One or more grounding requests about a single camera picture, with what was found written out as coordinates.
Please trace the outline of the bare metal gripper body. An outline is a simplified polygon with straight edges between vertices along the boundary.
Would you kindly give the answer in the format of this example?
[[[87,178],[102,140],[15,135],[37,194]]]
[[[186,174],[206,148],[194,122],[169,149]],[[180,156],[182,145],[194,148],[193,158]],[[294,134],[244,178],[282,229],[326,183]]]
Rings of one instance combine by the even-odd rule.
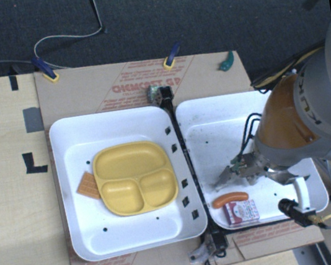
[[[248,175],[255,173],[260,174],[260,177],[265,176],[265,173],[271,168],[271,164],[260,153],[250,152],[236,156],[234,160],[235,170],[238,176],[245,178]]]

